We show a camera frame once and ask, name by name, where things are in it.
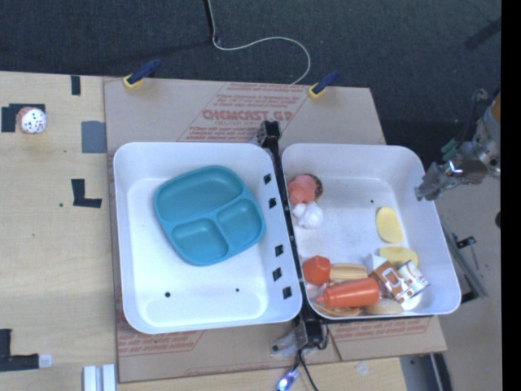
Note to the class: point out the white speckled cupcake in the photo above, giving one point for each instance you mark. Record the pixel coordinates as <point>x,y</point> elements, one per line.
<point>32,120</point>

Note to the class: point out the blue divided plate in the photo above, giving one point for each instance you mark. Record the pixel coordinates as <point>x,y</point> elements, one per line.
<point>207,214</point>

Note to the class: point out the orange sauce bottle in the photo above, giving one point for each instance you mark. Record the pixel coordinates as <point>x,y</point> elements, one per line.
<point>354,292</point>

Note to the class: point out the white toy garlic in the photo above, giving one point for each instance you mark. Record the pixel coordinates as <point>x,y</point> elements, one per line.
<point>309,215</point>

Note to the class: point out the small orange faceted bottle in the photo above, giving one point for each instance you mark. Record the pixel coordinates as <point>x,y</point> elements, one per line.
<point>316,270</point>

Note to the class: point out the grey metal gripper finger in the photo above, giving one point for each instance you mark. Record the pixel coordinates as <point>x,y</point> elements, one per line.
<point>425,185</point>
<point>439,190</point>

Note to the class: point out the thin black rod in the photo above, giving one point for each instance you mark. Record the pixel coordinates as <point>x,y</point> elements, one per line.
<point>285,202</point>

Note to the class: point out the brown cardboard board red print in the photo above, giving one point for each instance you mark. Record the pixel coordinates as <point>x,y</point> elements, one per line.
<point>163,108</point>

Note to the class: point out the pale bread roll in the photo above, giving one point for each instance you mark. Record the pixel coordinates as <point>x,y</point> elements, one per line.
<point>382,307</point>

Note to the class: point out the yellow oval crisp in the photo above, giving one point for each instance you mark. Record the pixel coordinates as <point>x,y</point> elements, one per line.
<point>388,224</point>
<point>401,255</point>

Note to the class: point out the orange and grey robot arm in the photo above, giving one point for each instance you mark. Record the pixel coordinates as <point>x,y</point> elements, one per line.
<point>495,116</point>

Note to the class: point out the white plastic tray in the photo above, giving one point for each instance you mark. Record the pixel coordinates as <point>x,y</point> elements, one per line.
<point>203,295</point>
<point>350,226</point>

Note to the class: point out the orange and white carton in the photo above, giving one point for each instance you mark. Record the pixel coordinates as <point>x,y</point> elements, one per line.
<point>388,281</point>

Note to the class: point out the orange toy octopus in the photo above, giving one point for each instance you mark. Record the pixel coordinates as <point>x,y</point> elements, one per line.
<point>300,190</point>

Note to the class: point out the orange flat biscuit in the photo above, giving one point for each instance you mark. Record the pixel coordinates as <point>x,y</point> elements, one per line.
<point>338,311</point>

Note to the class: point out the white and orange can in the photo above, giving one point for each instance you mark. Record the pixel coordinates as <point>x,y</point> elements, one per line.
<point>415,279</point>

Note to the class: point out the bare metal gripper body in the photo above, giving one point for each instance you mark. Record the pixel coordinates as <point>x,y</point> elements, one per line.
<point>474,165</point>

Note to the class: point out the tan hot dog bun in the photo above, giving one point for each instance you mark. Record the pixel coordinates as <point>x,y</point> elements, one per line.
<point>348,272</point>

